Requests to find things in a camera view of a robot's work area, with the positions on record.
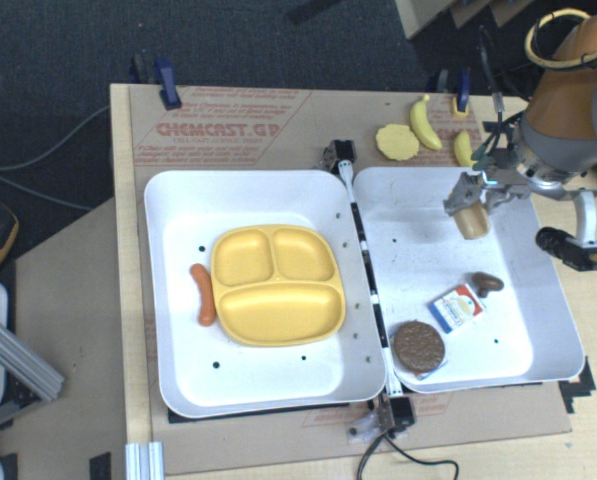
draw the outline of toy banana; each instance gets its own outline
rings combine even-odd
[[[462,130],[454,139],[454,154],[462,167],[473,167],[476,163],[471,159],[473,151],[467,130]]]
[[[425,94],[422,99],[414,103],[409,111],[409,121],[411,129],[418,137],[418,140],[422,142],[429,149],[438,151],[442,148],[440,137],[434,131],[429,124],[427,119],[427,102],[429,101],[429,95]]]

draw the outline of black clamp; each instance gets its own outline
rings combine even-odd
[[[347,427],[350,441],[371,442],[379,436],[392,439],[416,423],[414,406],[409,397],[383,398],[376,406],[369,403],[370,411]]]
[[[331,174],[338,174],[338,162],[356,161],[356,147],[353,140],[332,140],[325,148],[318,167]]]
[[[154,62],[154,76],[149,74],[143,56],[139,53],[131,58],[129,80],[133,84],[161,84],[160,99],[165,109],[173,110],[182,107],[180,96],[176,91],[174,68],[167,57],[156,57]]]
[[[575,414],[574,398],[579,396],[591,396],[591,392],[596,390],[596,383],[594,382],[594,377],[591,374],[588,358],[585,357],[585,365],[578,375],[577,382],[561,380],[558,383],[558,386],[560,387],[560,394],[562,395],[562,400],[565,403],[567,413]]]

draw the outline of dark carpet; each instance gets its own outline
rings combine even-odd
[[[417,92],[441,69],[451,86],[469,67],[472,92],[488,94],[484,26],[496,66],[530,95],[537,74],[522,67],[524,36],[563,7],[596,14],[597,0],[538,0],[502,28],[488,9],[460,30],[444,13],[407,40],[394,0],[0,0],[0,166],[36,158],[107,106],[109,85],[129,82],[137,53],[167,56],[181,85]],[[110,144],[103,112],[56,153],[0,175],[94,208],[113,196]],[[0,201],[21,225],[10,259],[87,211],[2,181]]]

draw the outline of black bracket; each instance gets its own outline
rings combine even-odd
[[[414,406],[408,396],[391,398],[389,403],[394,415],[394,434],[402,432],[416,423]]]
[[[596,383],[589,367],[589,360],[585,357],[585,366],[578,375],[577,382],[561,380],[558,384],[562,399],[567,408],[567,413],[575,414],[574,398],[578,396],[591,396],[591,392],[596,389]]]
[[[356,158],[353,140],[332,140],[323,152],[319,167],[331,174],[338,174],[338,162],[349,160],[353,164]]]
[[[0,457],[0,463],[5,473],[4,480],[18,480],[18,455],[11,453]]]
[[[111,480],[111,453],[89,459],[89,480]]]
[[[495,133],[498,131],[498,123],[496,121],[484,121],[482,127],[487,133]],[[502,133],[507,137],[507,143],[511,144],[514,137],[514,127],[512,124],[507,124],[501,130]]]

